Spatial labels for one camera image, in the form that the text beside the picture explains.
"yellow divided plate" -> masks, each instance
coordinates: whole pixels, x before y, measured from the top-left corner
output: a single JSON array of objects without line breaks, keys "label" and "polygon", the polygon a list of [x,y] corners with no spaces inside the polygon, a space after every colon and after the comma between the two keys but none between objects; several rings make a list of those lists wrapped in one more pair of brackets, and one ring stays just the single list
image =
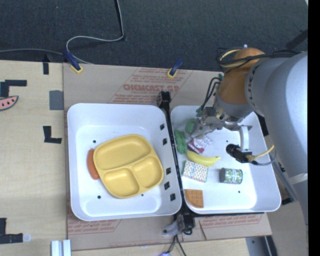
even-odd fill
[{"label": "yellow divided plate", "polygon": [[129,198],[161,183],[164,169],[151,144],[129,134],[100,144],[93,153],[100,179],[110,194]]}]

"white tray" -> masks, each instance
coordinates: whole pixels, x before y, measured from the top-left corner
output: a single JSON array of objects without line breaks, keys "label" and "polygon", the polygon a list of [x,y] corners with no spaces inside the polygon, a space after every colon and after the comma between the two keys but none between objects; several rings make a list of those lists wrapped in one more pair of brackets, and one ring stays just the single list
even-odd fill
[{"label": "white tray", "polygon": [[[161,109],[153,105],[79,103],[68,110],[67,125],[71,208],[79,219],[164,216],[181,208],[170,136]],[[139,134],[150,142],[163,166],[164,178],[155,188],[122,199],[109,194],[100,179],[91,178],[87,154],[99,144],[127,134]]]},{"label": "white tray", "polygon": [[[199,106],[177,106],[171,111],[173,130],[184,131],[189,119],[196,118]],[[249,130],[249,149],[253,155],[267,150],[258,117],[251,113],[240,125],[252,126]],[[228,213],[257,213],[271,212],[280,207],[281,196],[272,165],[256,166],[240,163],[226,152],[228,144],[240,145],[240,133],[226,128],[208,133],[212,144],[203,152],[204,156],[221,156],[215,165],[209,167],[205,183],[181,177],[183,189],[202,190],[204,208],[188,207],[198,214],[228,214]],[[182,173],[186,155],[177,152],[178,165]],[[260,163],[270,161],[268,155],[257,160]],[[243,181],[241,184],[226,184],[219,180],[221,168],[241,169]]]}]

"black cable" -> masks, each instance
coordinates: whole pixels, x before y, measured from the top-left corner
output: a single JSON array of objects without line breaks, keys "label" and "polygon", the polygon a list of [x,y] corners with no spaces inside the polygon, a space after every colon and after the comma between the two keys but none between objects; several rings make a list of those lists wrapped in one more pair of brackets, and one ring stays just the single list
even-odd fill
[{"label": "black cable", "polygon": [[18,48],[18,49],[0,50],[0,54],[11,53],[11,52],[28,52],[28,51],[46,52],[46,53],[64,56],[61,52],[54,51],[54,50],[40,49],[40,48]]},{"label": "black cable", "polygon": [[172,240],[168,250],[165,252],[165,254],[170,253],[175,248],[175,243],[176,243],[175,240],[176,240],[176,236],[173,237],[173,240]]},{"label": "black cable", "polygon": [[185,253],[185,251],[184,251],[184,249],[182,248],[182,245],[181,245],[179,239],[178,239],[178,235],[176,235],[175,237],[176,237],[176,241],[178,242],[178,244],[179,244],[179,246],[180,246],[180,249],[181,249],[183,255],[184,255],[184,256],[187,256],[186,253]]},{"label": "black cable", "polygon": [[184,231],[183,233],[184,233],[185,235],[187,235],[187,236],[191,236],[191,235],[192,235],[192,229],[190,228],[189,232]]},{"label": "black cable", "polygon": [[183,249],[183,247],[182,247],[182,245],[181,245],[181,243],[179,241],[179,238],[178,238],[177,234],[173,237],[173,240],[172,240],[172,242],[170,244],[170,247],[168,248],[168,250],[164,254],[168,254],[168,253],[172,252],[172,250],[175,248],[176,241],[179,244],[179,247],[180,247],[183,255],[187,256],[186,253],[185,253],[185,250]]},{"label": "black cable", "polygon": [[[219,80],[219,81],[216,81],[214,84],[213,84],[213,87],[211,89],[211,86],[212,86],[212,83],[214,80]],[[211,79],[210,83],[209,83],[209,86],[208,86],[208,89],[206,91],[206,95],[205,95],[205,98],[204,98],[204,102],[203,104],[201,105],[201,110],[203,110],[205,108],[205,105],[207,104],[208,100],[211,98],[212,94],[214,93],[214,90],[215,90],[215,87],[217,84],[220,84],[221,82],[221,78],[220,77],[217,77],[215,76],[214,78]]]},{"label": "black cable", "polygon": [[[226,52],[235,51],[235,50],[237,50],[237,49],[231,48],[231,49],[228,49]],[[236,64],[239,62],[246,62],[247,63],[249,61],[256,60],[256,59],[262,59],[262,58],[289,58],[289,57],[292,57],[292,56],[297,55],[299,53],[300,52],[298,52],[298,51],[285,49],[285,50],[274,51],[274,52],[268,53],[268,54],[265,53],[265,54],[259,54],[259,55],[255,55],[255,56],[247,56],[245,58],[238,58],[238,59],[231,59],[231,60],[222,60],[221,57],[223,56],[223,54],[221,54],[220,57],[216,58],[216,61],[220,66],[223,67],[223,66],[227,66],[227,65],[231,65],[231,64]]]},{"label": "black cable", "polygon": [[238,68],[246,65],[248,62],[250,62],[250,60],[247,60],[246,62],[240,64],[239,66],[235,66],[235,67],[230,68],[228,71],[225,71],[224,74],[227,74],[227,73],[229,73],[229,72],[232,71],[232,70],[238,69]]}]

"yellow banana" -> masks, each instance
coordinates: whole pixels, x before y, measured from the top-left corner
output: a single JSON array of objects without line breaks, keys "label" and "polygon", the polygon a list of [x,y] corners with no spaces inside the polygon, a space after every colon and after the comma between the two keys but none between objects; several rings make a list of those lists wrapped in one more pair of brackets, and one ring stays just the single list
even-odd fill
[{"label": "yellow banana", "polygon": [[208,167],[213,166],[216,163],[216,161],[221,159],[220,156],[203,156],[191,150],[188,150],[186,152],[186,156],[190,161],[200,165],[208,166]]}]

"cardboard sheet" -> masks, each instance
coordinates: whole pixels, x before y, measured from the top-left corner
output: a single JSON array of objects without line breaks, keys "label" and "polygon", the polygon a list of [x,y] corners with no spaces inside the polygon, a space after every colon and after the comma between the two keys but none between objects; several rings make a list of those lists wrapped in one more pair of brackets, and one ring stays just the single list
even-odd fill
[{"label": "cardboard sheet", "polygon": [[[208,85],[218,72],[178,70],[174,79],[167,78],[169,69],[83,64],[75,73],[63,64],[64,114],[77,103],[154,104],[160,91],[171,93],[171,108],[179,105],[199,106]],[[65,158],[68,181],[68,133],[65,118]],[[72,250],[144,246],[170,243],[162,236],[162,227],[173,216],[82,221],[67,209],[67,233]],[[266,213],[223,215],[195,218],[192,235],[182,235],[184,242],[244,238],[271,235]]]}]

